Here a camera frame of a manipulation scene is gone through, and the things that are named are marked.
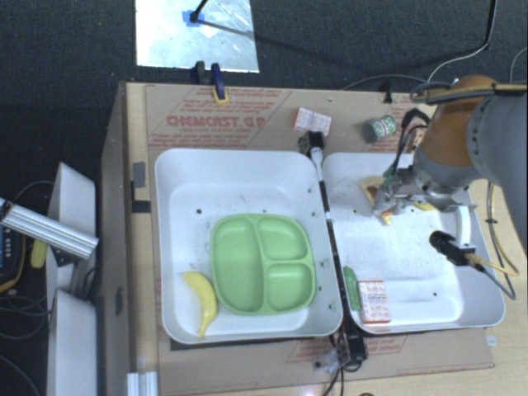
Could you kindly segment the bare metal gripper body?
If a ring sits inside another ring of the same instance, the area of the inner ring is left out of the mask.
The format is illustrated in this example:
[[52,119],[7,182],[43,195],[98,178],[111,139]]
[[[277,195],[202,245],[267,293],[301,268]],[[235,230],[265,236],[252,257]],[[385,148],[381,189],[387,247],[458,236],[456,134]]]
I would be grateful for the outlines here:
[[381,186],[389,198],[389,210],[394,206],[396,199],[407,199],[409,205],[415,202],[427,203],[440,212],[451,212],[460,206],[454,199],[457,189],[436,183],[418,165],[407,168],[389,167],[383,174]]

